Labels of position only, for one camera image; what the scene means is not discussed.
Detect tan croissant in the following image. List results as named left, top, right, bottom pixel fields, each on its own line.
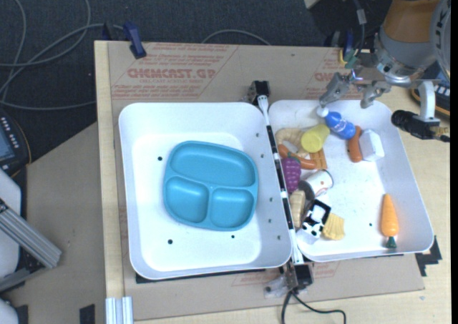
left=275, top=127, right=306, bottom=154

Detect blue divided plate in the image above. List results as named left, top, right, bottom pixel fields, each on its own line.
left=162, top=140, right=260, bottom=232

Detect orange sausage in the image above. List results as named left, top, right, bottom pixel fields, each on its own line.
left=347, top=125, right=364, bottom=164

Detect purple grapes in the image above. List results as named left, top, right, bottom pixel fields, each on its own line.
left=280, top=156, right=303, bottom=195

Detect yellow ridged chip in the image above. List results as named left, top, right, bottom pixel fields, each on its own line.
left=321, top=212, right=346, bottom=242

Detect orange hot dog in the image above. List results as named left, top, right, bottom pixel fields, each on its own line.
left=278, top=144, right=319, bottom=171

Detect tan bread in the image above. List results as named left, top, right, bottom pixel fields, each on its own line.
left=288, top=189, right=307, bottom=229

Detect yellow cup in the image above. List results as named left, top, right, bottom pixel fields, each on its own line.
left=300, top=123, right=331, bottom=154

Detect brown cardboard board red print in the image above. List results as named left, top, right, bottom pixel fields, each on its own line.
left=107, top=41, right=427, bottom=322

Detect white can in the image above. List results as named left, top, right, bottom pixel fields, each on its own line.
left=303, top=169, right=335, bottom=197

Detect orange waffle biscuit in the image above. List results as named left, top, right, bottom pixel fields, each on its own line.
left=308, top=148, right=328, bottom=171

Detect black cylinder on white bracket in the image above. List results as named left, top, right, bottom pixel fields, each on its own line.
left=390, top=80, right=444, bottom=141

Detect blue bottle with white cap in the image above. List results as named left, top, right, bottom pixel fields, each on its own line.
left=316, top=107, right=357, bottom=141

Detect thin black and white rod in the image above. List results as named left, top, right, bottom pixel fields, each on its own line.
left=257, top=94, right=305, bottom=265

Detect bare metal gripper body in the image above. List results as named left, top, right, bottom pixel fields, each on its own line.
left=351, top=45, right=427, bottom=92

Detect white plastic tray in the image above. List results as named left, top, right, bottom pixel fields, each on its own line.
left=267, top=99, right=436, bottom=263
left=117, top=102, right=293, bottom=280

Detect orange carrot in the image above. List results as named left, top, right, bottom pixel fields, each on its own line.
left=379, top=193, right=400, bottom=250

